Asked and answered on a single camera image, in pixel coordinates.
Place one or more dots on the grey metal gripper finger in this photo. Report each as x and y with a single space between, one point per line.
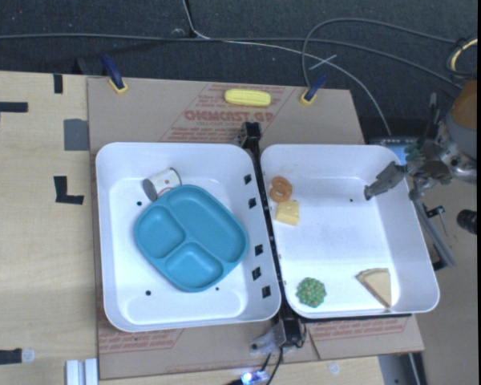
386 174
389 185

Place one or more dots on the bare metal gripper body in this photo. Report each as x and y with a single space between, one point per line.
435 171

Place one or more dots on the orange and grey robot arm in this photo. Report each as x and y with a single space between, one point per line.
465 110

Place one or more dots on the white plastic tray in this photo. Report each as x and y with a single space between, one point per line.
344 235
124 255

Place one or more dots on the tan pie slice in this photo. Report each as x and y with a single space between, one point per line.
378 285

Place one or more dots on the yellow cheese wedge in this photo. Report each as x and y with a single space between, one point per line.
288 213

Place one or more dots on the orange pretzel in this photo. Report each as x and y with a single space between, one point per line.
281 194

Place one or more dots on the thin black rod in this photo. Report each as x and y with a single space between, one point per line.
269 215

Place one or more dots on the green peas pile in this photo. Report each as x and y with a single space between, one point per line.
311 292

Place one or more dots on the yellow corn cob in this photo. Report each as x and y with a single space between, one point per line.
247 97

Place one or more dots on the blue divided plate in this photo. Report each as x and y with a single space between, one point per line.
200 223

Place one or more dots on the white can with orange dots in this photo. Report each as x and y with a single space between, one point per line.
166 181

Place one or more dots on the brown cardboard board red print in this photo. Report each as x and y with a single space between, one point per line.
144 114

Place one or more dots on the black cylinder on white bracket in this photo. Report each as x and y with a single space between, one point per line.
468 221

